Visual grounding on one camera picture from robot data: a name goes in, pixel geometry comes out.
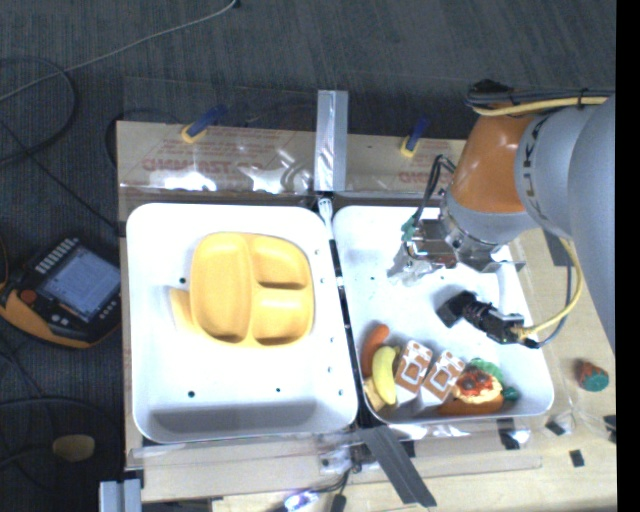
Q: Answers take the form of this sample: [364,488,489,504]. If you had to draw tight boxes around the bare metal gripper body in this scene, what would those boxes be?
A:
[405,217,503,271]

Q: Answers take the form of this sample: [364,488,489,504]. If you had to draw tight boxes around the white plastic tray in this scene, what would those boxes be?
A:
[331,204,556,428]
[125,201,360,445]

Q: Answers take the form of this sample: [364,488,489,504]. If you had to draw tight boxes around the orange carrot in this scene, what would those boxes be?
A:
[360,323,392,379]

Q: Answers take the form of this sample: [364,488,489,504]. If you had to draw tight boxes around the orange and white carton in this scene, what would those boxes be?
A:
[394,339,434,402]
[421,350,467,404]

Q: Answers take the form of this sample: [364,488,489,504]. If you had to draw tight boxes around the yellow banana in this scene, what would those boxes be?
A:
[371,344,402,407]

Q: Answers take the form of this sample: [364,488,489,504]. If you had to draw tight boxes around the beige toy food piece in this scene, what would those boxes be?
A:
[362,376,387,413]

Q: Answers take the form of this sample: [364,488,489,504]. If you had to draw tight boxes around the pizza slice with toppings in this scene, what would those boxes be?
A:
[437,366,506,417]

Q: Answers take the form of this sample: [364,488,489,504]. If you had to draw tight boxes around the yellow divided plate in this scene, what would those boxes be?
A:
[189,230,317,348]

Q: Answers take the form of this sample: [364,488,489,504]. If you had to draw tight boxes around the orange and teal toy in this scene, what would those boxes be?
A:
[578,360,611,393]

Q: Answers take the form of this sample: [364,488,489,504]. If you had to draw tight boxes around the brown cardboard board red print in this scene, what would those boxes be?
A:
[115,119,569,472]

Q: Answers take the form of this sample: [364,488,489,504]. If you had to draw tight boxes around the dull yellow round object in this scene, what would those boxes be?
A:
[51,433,97,463]

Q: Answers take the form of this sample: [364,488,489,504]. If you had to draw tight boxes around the black cylinder on white bracket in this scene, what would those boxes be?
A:
[435,247,527,346]

